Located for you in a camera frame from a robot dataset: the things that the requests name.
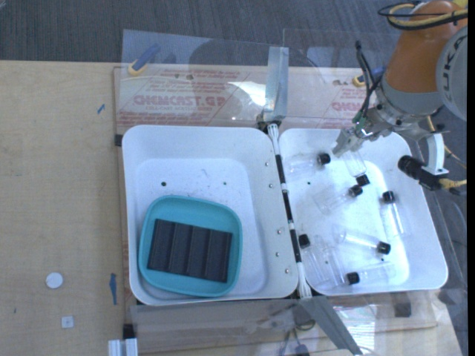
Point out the teal square plate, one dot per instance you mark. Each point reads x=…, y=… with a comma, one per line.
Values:
x=156, y=213

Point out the brown cardboard board red print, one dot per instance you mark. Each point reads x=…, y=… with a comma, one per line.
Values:
x=193, y=98

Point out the white round disc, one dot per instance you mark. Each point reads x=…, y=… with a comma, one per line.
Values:
x=54, y=280

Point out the black ridged rectangular block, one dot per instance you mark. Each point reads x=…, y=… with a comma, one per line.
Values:
x=190, y=250

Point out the white plastic tray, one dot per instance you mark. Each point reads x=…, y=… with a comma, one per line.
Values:
x=208, y=154
x=415, y=258

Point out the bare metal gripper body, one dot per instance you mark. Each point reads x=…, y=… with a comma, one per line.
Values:
x=382, y=124

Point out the thin black and white rod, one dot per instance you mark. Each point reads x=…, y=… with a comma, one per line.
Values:
x=284, y=184

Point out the black cylinder on white bracket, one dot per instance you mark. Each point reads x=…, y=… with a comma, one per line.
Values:
x=410, y=166

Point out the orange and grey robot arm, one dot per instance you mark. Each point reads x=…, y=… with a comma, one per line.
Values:
x=415, y=61

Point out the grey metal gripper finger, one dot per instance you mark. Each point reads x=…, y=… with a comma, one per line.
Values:
x=341, y=145
x=357, y=142

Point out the clear plastic bottle black cap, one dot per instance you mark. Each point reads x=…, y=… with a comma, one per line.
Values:
x=355, y=166
x=388, y=197
x=323, y=158
x=355, y=191
x=304, y=240
x=383, y=247
x=353, y=278

